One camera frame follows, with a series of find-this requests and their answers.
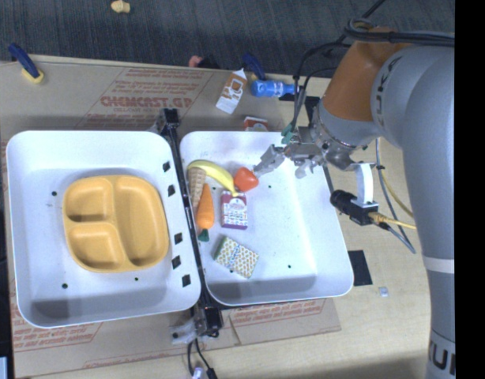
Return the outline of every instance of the banana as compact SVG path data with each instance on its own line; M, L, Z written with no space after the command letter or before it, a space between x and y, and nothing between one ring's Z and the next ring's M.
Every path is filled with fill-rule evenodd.
M188 164L186 169L189 170L192 167L198 167L204 170L208 177L215 179L225 189L229 190L233 197L237 197L239 195L234 187L234 178L232 177L232 174L218 164L209 160L195 160Z

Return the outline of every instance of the cardboard sheet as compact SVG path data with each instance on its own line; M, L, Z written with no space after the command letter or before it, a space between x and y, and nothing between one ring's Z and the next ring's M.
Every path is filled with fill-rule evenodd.
M180 137L191 130L244 130L246 116L264 118L269 130L281 130L288 123L291 104L258 99L248 91L235 113L225 114L215 107L230 75L224 70L44 56L32 59L45 74L42 84L24 79L19 63L0 62L0 132L16 377L185 354L186 345L173 345L168 329L187 319L187 312L53 329L36 328L22 318L13 279L6 143L14 134L29 129L146 130L164 107L179 110ZM225 310L223 315L220 337L207 341L206 349L340 330L332 299L252 306Z

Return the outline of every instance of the red object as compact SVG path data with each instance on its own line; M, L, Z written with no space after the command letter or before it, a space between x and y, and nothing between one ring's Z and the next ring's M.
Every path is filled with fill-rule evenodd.
M266 132L269 130L269 124L266 119L245 117L244 118L244 130L254 130L256 132Z
M241 167L234 176L234 185L241 192L246 192L258 185L258 178L251 170Z

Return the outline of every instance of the toy tomato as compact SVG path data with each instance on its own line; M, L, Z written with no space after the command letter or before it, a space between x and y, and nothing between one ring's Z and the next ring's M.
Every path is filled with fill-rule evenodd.
M258 178L253 174L253 171L246 167L241 167L235 173L234 185L239 191L245 193L258 185Z

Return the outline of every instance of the yellow plate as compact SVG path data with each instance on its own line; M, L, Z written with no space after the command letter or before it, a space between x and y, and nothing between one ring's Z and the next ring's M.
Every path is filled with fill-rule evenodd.
M131 175L73 182L63 197L70 255L94 272L151 267L168 251L164 206L155 187Z

